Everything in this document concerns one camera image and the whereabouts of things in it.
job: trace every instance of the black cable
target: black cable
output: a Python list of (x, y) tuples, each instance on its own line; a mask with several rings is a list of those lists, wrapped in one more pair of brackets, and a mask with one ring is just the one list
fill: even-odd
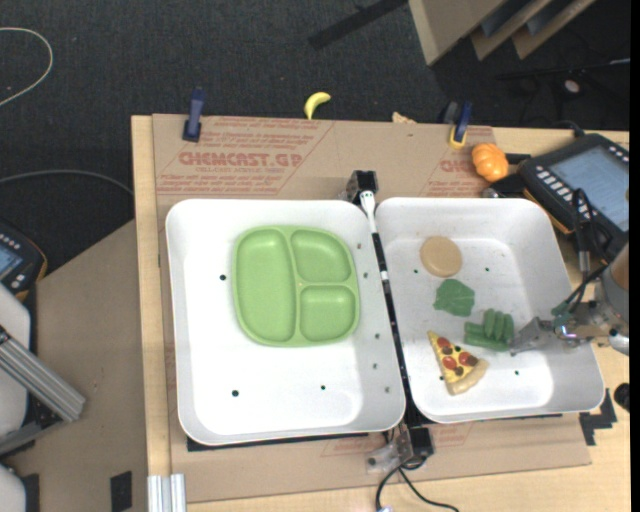
[(589, 274), (586, 279), (583, 279), (583, 281), (580, 284), (580, 286), (578, 286), (575, 290), (573, 290), (571, 295), (569, 295), (564, 301), (567, 304), (570, 304), (571, 302), (576, 300), (576, 297), (578, 297), (578, 296), (579, 296), (579, 298), (577, 300), (578, 301), (581, 300), (582, 296), (584, 295), (584, 291), (585, 291), (587, 285), (590, 282), (595, 281), (598, 277), (600, 277), (600, 274), (602, 274), (606, 269), (607, 269), (606, 266), (602, 266), (599, 269), (594, 270), (593, 272), (591, 272), (591, 274)]
[(119, 181), (110, 178), (109, 176), (105, 176), (104, 174), (98, 174), (96, 172), (91, 171), (77, 171), (77, 170), (67, 170), (67, 169), (55, 169), (55, 170), (47, 170), (47, 171), (35, 171), (35, 172), (27, 172), (23, 174), (16, 174), (15, 176), (8, 176), (6, 178), (0, 178), (0, 185), (4, 185), (5, 183), (9, 183), (11, 181), (23, 180), (27, 178), (38, 178), (41, 176), (54, 176), (59, 174), (71, 174), (76, 176), (87, 176), (89, 178), (97, 178), (100, 180), (107, 181), (112, 185), (120, 187), (122, 190), (133, 196), (133, 190), (123, 185)]
[(585, 136), (584, 130), (580, 128), (576, 123), (568, 119), (562, 119), (560, 121), (556, 121), (555, 123), (553, 123), (553, 127), (554, 128), (562, 128), (562, 127), (571, 128), (576, 138)]
[[(577, 188), (573, 192), (571, 201), (573, 202), (573, 205), (575, 208), (574, 230), (576, 231), (576, 238), (578, 237), (578, 231), (582, 230), (582, 228), (584, 228), (584, 226), (586, 225), (589, 228), (589, 232), (591, 235), (591, 241), (592, 241), (591, 245), (598, 253), (597, 254), (598, 258), (604, 261), (605, 264), (608, 264), (609, 258), (604, 253), (604, 250), (602, 249), (602, 247), (600, 247), (600, 244), (598, 244), (598, 234), (596, 233), (596, 226), (595, 226), (595, 223), (593, 222), (593, 219), (594, 219), (593, 206), (591, 206), (591, 201), (589, 201), (589, 197), (587, 197), (587, 194), (583, 189)], [(584, 204), (587, 208), (588, 220), (586, 222), (582, 222), (580, 220), (580, 211), (579, 211), (579, 208), (581, 206), (580, 201), (582, 201), (582, 204)], [(583, 244), (583, 247), (582, 249), (578, 247), (578, 250), (587, 251), (588, 250), (587, 241), (586, 239), (584, 239), (584, 237), (581, 243)]]
[(448, 505), (446, 503), (438, 503), (437, 501), (431, 501), (430, 499), (425, 498), (422, 494), (420, 494), (418, 489), (414, 487), (413, 483), (411, 483), (411, 480), (409, 480), (407, 475), (405, 475), (404, 471), (402, 471), (402, 468), (400, 468), (399, 471), (400, 471), (400, 475), (402, 476), (402, 478), (404, 478), (404, 481), (407, 483), (409, 488), (422, 501), (424, 501), (425, 503), (428, 503), (429, 505), (433, 505), (434, 507), (446, 508), (448, 510), (452, 510), (453, 512), (460, 512), (460, 510), (454, 507), (453, 505)]
[(587, 247), (587, 241), (584, 238), (584, 222), (582, 221), (582, 215), (580, 214), (580, 207), (585, 205), (586, 196), (581, 188), (577, 188), (571, 194), (571, 204), (573, 206), (573, 231), (576, 235), (576, 245), (578, 249), (578, 258), (580, 263), (580, 270), (582, 271), (582, 280), (584, 281), (589, 273), (588, 268), (583, 267), (582, 258), (584, 255), (589, 257), (589, 247)]
[(422, 467), (426, 462), (426, 460), (427, 460), (427, 457), (420, 457), (420, 460), (413, 464), (411, 463), (411, 461), (403, 462), (402, 464), (396, 466), (391, 471), (389, 471), (389, 473), (387, 473), (387, 475), (382, 479), (380, 484), (378, 484), (378, 488), (376, 490), (376, 511), (379, 511), (382, 509), (382, 502), (380, 498), (382, 496), (382, 490), (384, 489), (384, 486), (395, 473), (399, 472), (402, 478), (404, 479), (404, 481), (406, 482), (406, 484), (409, 486), (409, 488), (420, 500), (434, 507), (446, 508), (446, 509), (452, 510), (453, 512), (460, 512), (460, 510), (454, 507), (453, 505), (448, 505), (446, 503), (438, 503), (437, 501), (432, 501), (424, 497), (420, 493), (420, 491), (416, 489), (416, 487), (413, 485), (411, 480), (409, 480), (409, 477), (405, 474), (405, 471), (413, 471), (418, 469), (419, 467)]
[(529, 96), (525, 99), (524, 105), (522, 106), (522, 110), (520, 111), (520, 116), (518, 117), (518, 124), (520, 126), (523, 126), (525, 124), (526, 122), (525, 116), (527, 115), (527, 111), (529, 110), (529, 107), (534, 102), (534, 100), (540, 94), (541, 85), (538, 82), (538, 79), (536, 77), (533, 77), (533, 80), (535, 82), (535, 90), (529, 93)]
[(378, 488), (376, 489), (376, 512), (378, 512), (380, 509), (382, 509), (382, 503), (380, 502), (380, 497), (382, 495), (382, 489), (384, 488), (385, 484), (389, 481), (389, 478), (391, 478), (396, 473), (396, 471), (399, 471), (401, 467), (402, 467), (402, 464), (400, 464), (399, 466), (393, 468), (391, 471), (389, 471), (387, 473), (387, 475), (378, 484)]

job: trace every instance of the white cable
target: white cable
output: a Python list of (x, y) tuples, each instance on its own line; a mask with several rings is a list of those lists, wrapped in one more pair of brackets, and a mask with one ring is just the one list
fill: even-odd
[(373, 195), (373, 192), (371, 192), (370, 190), (364, 190), (360, 192), (360, 204), (362, 205), (364, 213), (367, 214), (367, 220), (369, 221), (369, 231), (371, 231), (371, 233), (377, 233), (378, 228), (376, 226), (375, 220), (376, 199)]
[(25, 87), (21, 91), (18, 91), (13, 96), (9, 96), (4, 100), (0, 100), (0, 107), (2, 107), (7, 103), (9, 103), (10, 101), (13, 101), (16, 98), (19, 98), (20, 96), (22, 96), (23, 94), (28, 93), (30, 90), (37, 87), (40, 84), (40, 82), (42, 82), (45, 78), (47, 78), (47, 75), (51, 72), (51, 68), (53, 67), (53, 48), (51, 48), (49, 41), (47, 41), (42, 34), (39, 34), (35, 30), (31, 30), (28, 28), (21, 28), (21, 27), (0, 27), (0, 32), (25, 32), (27, 34), (36, 36), (38, 39), (40, 39), (44, 43), (44, 45), (47, 47), (47, 51), (49, 52), (49, 65), (47, 66), (47, 69), (45, 70), (45, 72), (42, 73), (42, 76), (38, 78), (35, 82), (33, 82), (31, 85), (29, 85), (28, 87)]

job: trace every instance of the monitor screen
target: monitor screen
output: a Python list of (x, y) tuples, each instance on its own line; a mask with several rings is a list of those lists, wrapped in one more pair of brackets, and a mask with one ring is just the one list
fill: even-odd
[(591, 206), (622, 231), (629, 230), (629, 166), (597, 146), (549, 166), (572, 189), (581, 188)]
[(0, 245), (0, 280), (22, 262), (22, 258)]

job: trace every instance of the dark carpet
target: dark carpet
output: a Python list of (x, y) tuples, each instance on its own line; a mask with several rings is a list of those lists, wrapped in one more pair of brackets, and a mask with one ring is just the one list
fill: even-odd
[[(302, 117), (305, 99), (325, 90), (332, 100), (316, 118), (389, 121), (398, 111), (433, 123), (449, 101), (470, 100), (474, 124), (571, 120), (585, 129), (629, 129), (629, 65), (591, 70), (585, 94), (562, 102), (556, 86), (565, 73), (496, 76), (629, 57), (630, 0), (595, 2), (524, 60), (507, 42), (481, 62), (465, 38), (428, 67), (406, 4), (312, 44), (376, 3), (3, 0), (0, 28), (39, 32), (54, 63), (40, 85), (0, 106), (0, 217), (41, 246), (50, 270), (113, 232), (134, 211), (129, 194), (111, 183), (72, 175), (1, 180), (66, 169), (131, 187), (130, 116), (186, 112), (194, 86), (207, 93), (205, 115)], [(36, 37), (0, 31), (0, 102), (47, 63)]]

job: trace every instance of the wire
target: wire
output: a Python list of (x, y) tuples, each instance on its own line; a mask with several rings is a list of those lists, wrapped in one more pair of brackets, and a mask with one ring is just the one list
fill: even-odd
[(21, 27), (0, 27), (0, 32), (25, 32), (27, 34), (31, 34), (37, 37), (38, 39), (40, 39), (40, 41), (42, 41), (44, 45), (47, 47), (47, 51), (49, 52), (49, 65), (47, 66), (47, 69), (44, 71), (44, 73), (42, 73), (42, 76), (40, 76), (40, 78), (38, 78), (35, 82), (33, 82), (28, 87), (25, 87), (21, 91), (18, 91), (13, 96), (9, 96), (8, 98), (0, 101), (0, 107), (3, 107), (10, 101), (13, 101), (16, 98), (19, 98), (20, 96), (22, 96), (23, 94), (28, 93), (30, 90), (37, 87), (40, 84), (40, 82), (42, 82), (45, 78), (47, 78), (47, 75), (51, 72), (51, 68), (53, 67), (53, 48), (51, 48), (49, 41), (47, 41), (42, 34), (39, 34), (35, 30), (31, 30), (28, 28), (21, 28)]
[(585, 291), (587, 285), (591, 281), (595, 281), (598, 277), (600, 277), (600, 274), (602, 274), (607, 268), (608, 268), (607, 266), (602, 266), (599, 269), (594, 270), (593, 272), (591, 272), (591, 274), (589, 274), (585, 279), (582, 280), (582, 284), (580, 284), (580, 286), (578, 286), (571, 293), (571, 295), (569, 295), (564, 301), (567, 304), (570, 304), (573, 301), (575, 301), (575, 303), (578, 304), (579, 301), (582, 300), (582, 296), (584, 295), (584, 291)]
[(91, 171), (76, 171), (76, 170), (66, 170), (66, 169), (60, 169), (60, 170), (54, 169), (54, 170), (47, 170), (47, 171), (35, 171), (35, 172), (26, 172), (26, 173), (23, 173), (23, 174), (16, 174), (15, 176), (8, 176), (6, 178), (0, 178), (0, 185), (4, 185), (4, 184), (9, 183), (11, 181), (23, 180), (23, 179), (27, 179), (27, 178), (38, 178), (38, 177), (41, 177), (41, 176), (55, 176), (55, 175), (59, 175), (59, 174), (70, 174), (70, 175), (76, 175), (76, 176), (87, 176), (87, 177), (90, 177), (90, 178), (97, 178), (97, 179), (100, 179), (100, 180), (107, 181), (107, 182), (111, 183), (112, 185), (115, 185), (115, 186), (121, 188), (122, 190), (124, 190), (125, 192), (130, 194), (131, 196), (134, 195), (132, 189), (130, 189), (126, 185), (123, 185), (119, 181), (116, 181), (113, 178), (110, 178), (109, 176), (105, 176), (104, 174), (98, 174), (96, 172), (91, 172)]
[(382, 502), (380, 498), (382, 496), (382, 490), (384, 489), (384, 486), (395, 473), (399, 472), (400, 476), (402, 476), (402, 478), (407, 483), (409, 488), (413, 491), (413, 493), (425, 503), (432, 505), (434, 507), (446, 508), (448, 510), (452, 510), (453, 512), (460, 512), (460, 510), (454, 507), (453, 505), (448, 505), (446, 503), (438, 503), (437, 501), (432, 501), (428, 498), (425, 498), (422, 494), (420, 494), (420, 491), (416, 489), (416, 487), (413, 485), (411, 480), (409, 480), (409, 477), (405, 474), (404, 472), (405, 470), (413, 471), (415, 469), (418, 469), (419, 467), (422, 467), (426, 462), (426, 460), (427, 460), (426, 457), (421, 457), (421, 460), (417, 465), (409, 465), (409, 463), (404, 462), (396, 466), (395, 468), (393, 468), (391, 471), (389, 471), (389, 473), (387, 473), (387, 475), (378, 484), (378, 489), (376, 490), (376, 511), (379, 511), (382, 509)]
[(402, 478), (404, 478), (404, 481), (407, 482), (407, 485), (409, 486), (409, 488), (422, 501), (424, 501), (425, 503), (428, 503), (429, 505), (433, 505), (434, 507), (446, 508), (448, 510), (453, 510), (453, 512), (460, 512), (460, 510), (454, 507), (453, 505), (447, 505), (446, 503), (438, 503), (437, 501), (431, 501), (430, 499), (425, 498), (422, 494), (420, 494), (418, 489), (414, 487), (413, 483), (411, 483), (411, 480), (409, 480), (407, 475), (405, 475), (404, 471), (402, 471), (402, 468), (400, 468), (399, 471), (400, 471), (400, 475), (402, 475)]
[[(574, 217), (574, 230), (576, 231), (576, 238), (578, 239), (578, 243), (582, 243), (583, 247), (578, 247), (578, 250), (583, 250), (586, 251), (587, 250), (587, 242), (583, 237), (583, 233), (582, 233), (582, 228), (584, 227), (585, 224), (588, 225), (589, 227), (589, 232), (591, 235), (591, 245), (595, 248), (596, 252), (598, 253), (598, 257), (605, 262), (605, 264), (609, 263), (609, 258), (607, 257), (607, 255), (604, 253), (603, 248), (601, 247), (601, 245), (598, 243), (598, 234), (596, 233), (596, 226), (595, 223), (593, 221), (594, 219), (594, 213), (593, 213), (593, 206), (591, 206), (591, 201), (589, 201), (589, 197), (587, 197), (586, 192), (581, 189), (581, 188), (577, 188), (576, 190), (574, 190), (573, 192), (573, 196), (571, 198), (571, 201), (573, 202), (574, 208), (575, 208), (575, 217)], [(587, 212), (588, 212), (588, 221), (587, 222), (581, 222), (580, 219), (580, 201), (582, 201), (582, 204), (586, 206), (587, 208)]]
[(578, 126), (573, 121), (562, 119), (560, 121), (556, 121), (555, 123), (553, 123), (553, 127), (554, 128), (562, 128), (562, 127), (565, 127), (565, 126), (567, 128), (571, 128), (573, 130), (573, 134), (575, 135), (576, 139), (579, 138), (579, 137), (584, 137), (585, 136), (584, 130), (582, 128), (580, 128), (580, 126)]

